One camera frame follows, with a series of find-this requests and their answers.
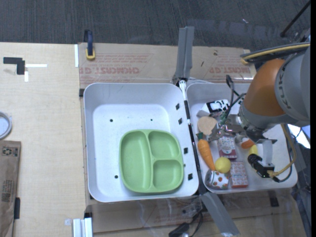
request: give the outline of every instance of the yellow lemon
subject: yellow lemon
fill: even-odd
[[[215,169],[225,174],[231,169],[231,161],[226,157],[219,157],[215,162]]]
[[[248,155],[251,155],[251,154],[259,155],[259,154],[258,154],[258,148],[257,148],[256,145],[253,145],[253,146],[249,149],[249,154],[248,154]]]

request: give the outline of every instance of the wooden board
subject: wooden board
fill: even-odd
[[[12,117],[12,132],[5,140],[22,143],[17,191],[21,208],[14,236],[71,236],[65,220],[82,218],[85,209],[74,45],[1,43],[0,53],[1,59],[47,64],[29,68],[25,82],[16,65],[0,62],[0,110]]]

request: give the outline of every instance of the green divided plate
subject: green divided plate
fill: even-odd
[[[140,193],[172,191],[183,181],[178,140],[161,130],[133,130],[119,144],[119,168],[124,185]]]

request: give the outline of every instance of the gray metal bar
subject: gray metal bar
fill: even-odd
[[[240,235],[239,230],[217,194],[211,192],[204,193],[201,195],[201,200],[223,236]]]
[[[177,68],[174,79],[188,79],[192,68],[192,47],[194,27],[186,26],[179,30]]]
[[[93,237],[92,218],[74,219],[73,237]]]

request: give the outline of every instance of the gray carpet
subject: gray carpet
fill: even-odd
[[[194,45],[250,50],[297,42],[311,7],[281,38],[308,0],[0,0],[0,41],[177,45],[179,28],[195,26]]]

